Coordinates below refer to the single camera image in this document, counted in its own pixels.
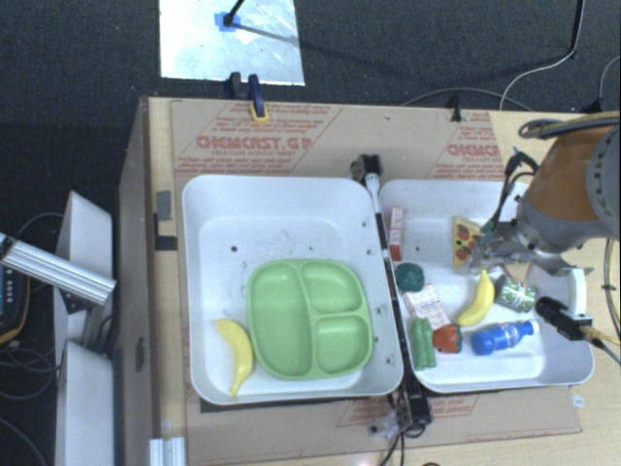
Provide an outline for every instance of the blue bottle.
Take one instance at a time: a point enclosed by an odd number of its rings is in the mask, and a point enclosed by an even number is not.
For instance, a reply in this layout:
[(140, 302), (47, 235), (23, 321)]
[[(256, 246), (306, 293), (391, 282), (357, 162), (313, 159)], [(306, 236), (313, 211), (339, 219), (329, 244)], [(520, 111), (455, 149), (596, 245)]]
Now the blue bottle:
[(473, 334), (471, 344), (476, 355), (489, 355), (494, 350), (515, 347), (526, 335), (539, 331), (536, 321), (506, 322)]

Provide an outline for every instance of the toy pizza slice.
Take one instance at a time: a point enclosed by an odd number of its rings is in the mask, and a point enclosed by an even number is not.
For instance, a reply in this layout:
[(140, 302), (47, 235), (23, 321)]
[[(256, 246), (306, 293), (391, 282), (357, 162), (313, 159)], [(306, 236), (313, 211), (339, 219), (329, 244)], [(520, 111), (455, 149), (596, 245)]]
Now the toy pizza slice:
[(480, 226), (461, 216), (453, 217), (453, 270), (461, 268), (473, 254)]

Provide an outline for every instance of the green plate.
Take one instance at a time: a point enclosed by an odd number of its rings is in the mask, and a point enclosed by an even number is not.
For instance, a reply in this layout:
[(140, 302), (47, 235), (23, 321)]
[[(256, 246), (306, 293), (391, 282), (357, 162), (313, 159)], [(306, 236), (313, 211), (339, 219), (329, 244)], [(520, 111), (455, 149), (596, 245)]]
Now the green plate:
[(247, 287), (250, 338), (256, 358), (286, 380), (353, 373), (373, 350), (365, 292), (356, 274), (327, 259), (263, 264)]

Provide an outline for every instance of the green can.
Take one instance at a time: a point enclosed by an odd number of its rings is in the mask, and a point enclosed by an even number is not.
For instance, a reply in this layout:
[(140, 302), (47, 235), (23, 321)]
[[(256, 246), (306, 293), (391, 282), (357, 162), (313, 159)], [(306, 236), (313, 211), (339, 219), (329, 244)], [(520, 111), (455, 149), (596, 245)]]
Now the green can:
[(496, 280), (496, 298), (494, 302), (513, 309), (519, 313), (528, 313), (535, 305), (537, 289), (507, 275)]

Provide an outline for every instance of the banana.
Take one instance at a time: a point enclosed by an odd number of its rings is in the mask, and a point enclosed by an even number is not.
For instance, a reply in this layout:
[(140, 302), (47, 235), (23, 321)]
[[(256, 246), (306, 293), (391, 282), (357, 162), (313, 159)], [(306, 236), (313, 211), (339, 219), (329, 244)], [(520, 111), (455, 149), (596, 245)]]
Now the banana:
[(476, 284), (476, 292), (471, 305), (457, 318), (459, 326), (474, 326), (483, 321), (494, 303), (494, 284), (487, 276), (487, 271), (481, 271)]
[(235, 358), (235, 376), (233, 379), (233, 386), (231, 386), (229, 392), (235, 397), (237, 396), (240, 385), (250, 376), (254, 368), (252, 343), (245, 330), (232, 319), (218, 319), (215, 322), (215, 327), (233, 350), (233, 356)]

